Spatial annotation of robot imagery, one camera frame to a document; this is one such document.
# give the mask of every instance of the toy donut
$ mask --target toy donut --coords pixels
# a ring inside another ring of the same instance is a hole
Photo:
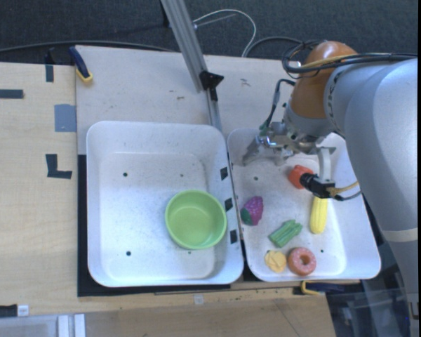
[[[288,255],[288,266],[290,270],[300,276],[311,274],[316,267],[315,255],[305,247],[297,247]]]

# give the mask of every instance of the green bowl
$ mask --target green bowl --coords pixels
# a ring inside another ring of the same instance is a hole
[[[214,196],[201,190],[176,194],[167,205],[165,217],[168,233],[184,249],[208,249],[226,232],[223,206]]]

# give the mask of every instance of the gray carpet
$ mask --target gray carpet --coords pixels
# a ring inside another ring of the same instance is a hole
[[[185,0],[192,19],[230,8],[255,21],[255,41],[271,36],[333,39],[358,52],[417,53],[418,0]],[[212,18],[221,18],[223,14]],[[0,0],[0,48],[63,40],[125,41],[178,50],[162,26],[159,0]],[[253,26],[237,13],[198,28],[206,54],[241,55]],[[279,59],[290,47],[268,41],[250,57]],[[0,61],[43,63],[46,48],[0,53]],[[56,50],[68,61],[65,47]]]

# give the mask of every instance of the black clamp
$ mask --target black clamp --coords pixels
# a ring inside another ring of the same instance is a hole
[[[300,177],[300,184],[320,199],[331,198],[332,196],[330,195],[328,188],[335,187],[335,182],[321,182],[318,175],[311,173],[303,173]]]
[[[203,85],[204,90],[209,90],[212,101],[218,101],[216,87],[224,78],[221,75],[213,74],[206,70],[200,73],[199,79],[201,80],[201,85]]]
[[[44,56],[45,65],[56,65],[56,60],[53,57],[53,51],[55,48],[49,48]]]

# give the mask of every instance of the white sink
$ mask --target white sink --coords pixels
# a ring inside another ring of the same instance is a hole
[[[299,190],[288,181],[288,173],[296,164],[306,166],[319,173],[317,156],[297,154],[286,160],[283,166],[273,161],[259,159],[247,166],[236,164],[246,153],[258,130],[241,128],[228,137],[228,150],[234,162],[232,178],[238,197],[239,208],[252,196],[264,199],[264,213],[257,226],[242,225],[248,266],[253,274],[266,282],[287,282],[322,279],[369,279],[380,271],[380,255],[370,226],[370,221],[361,196],[345,201],[329,200],[328,220],[322,234],[312,234],[309,217],[313,195]],[[329,135],[321,144],[336,147],[331,155],[332,177],[336,187],[345,187],[356,181],[344,140],[335,134]],[[357,190],[344,192],[343,196]],[[276,273],[264,262],[270,249],[278,249],[268,235],[279,228],[285,220],[294,218],[302,223],[301,233],[282,249],[287,254],[293,247],[307,247],[316,256],[317,267],[306,277],[294,275],[288,268]]]
[[[230,284],[243,270],[226,142],[208,125],[101,121],[86,138],[88,269],[107,287]],[[168,235],[178,192],[204,190],[227,210],[216,246],[188,251]]]

